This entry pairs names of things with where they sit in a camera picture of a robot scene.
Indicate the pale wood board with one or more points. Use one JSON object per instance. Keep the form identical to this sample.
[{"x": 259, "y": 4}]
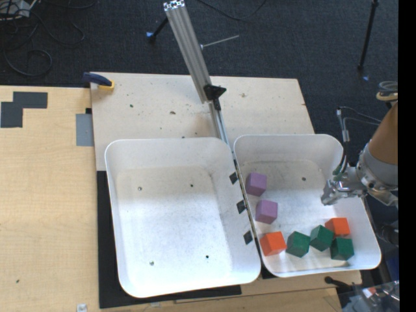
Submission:
[{"x": 156, "y": 109}]

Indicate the purple cube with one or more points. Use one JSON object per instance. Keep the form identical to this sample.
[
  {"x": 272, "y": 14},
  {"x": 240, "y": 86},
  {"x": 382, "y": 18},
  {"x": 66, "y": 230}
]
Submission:
[
  {"x": 266, "y": 211},
  {"x": 256, "y": 183}
]

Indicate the black cylinder on white bracket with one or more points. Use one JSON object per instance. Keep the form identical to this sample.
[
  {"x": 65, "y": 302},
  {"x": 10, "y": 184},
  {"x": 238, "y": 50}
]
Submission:
[{"x": 389, "y": 234}]

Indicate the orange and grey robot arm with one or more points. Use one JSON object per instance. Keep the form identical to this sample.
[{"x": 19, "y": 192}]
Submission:
[{"x": 385, "y": 141}]

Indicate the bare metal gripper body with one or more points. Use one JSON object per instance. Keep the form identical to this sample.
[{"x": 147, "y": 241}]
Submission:
[{"x": 352, "y": 182}]

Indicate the green cube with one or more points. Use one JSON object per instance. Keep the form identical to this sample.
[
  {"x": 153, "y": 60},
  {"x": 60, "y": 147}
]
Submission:
[
  {"x": 321, "y": 237},
  {"x": 342, "y": 249},
  {"x": 297, "y": 244}
]

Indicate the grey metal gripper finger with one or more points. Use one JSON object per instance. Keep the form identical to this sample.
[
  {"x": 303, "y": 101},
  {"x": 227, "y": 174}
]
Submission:
[
  {"x": 331, "y": 186},
  {"x": 326, "y": 198}
]

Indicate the orange cube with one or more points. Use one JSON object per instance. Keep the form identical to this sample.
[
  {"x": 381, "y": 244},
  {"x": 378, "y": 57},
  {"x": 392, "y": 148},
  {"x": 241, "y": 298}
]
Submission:
[
  {"x": 338, "y": 225},
  {"x": 272, "y": 243}
]

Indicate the white plastic tray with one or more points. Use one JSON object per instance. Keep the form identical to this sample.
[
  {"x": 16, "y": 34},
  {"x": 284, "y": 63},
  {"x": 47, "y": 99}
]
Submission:
[
  {"x": 302, "y": 203},
  {"x": 175, "y": 226}
]

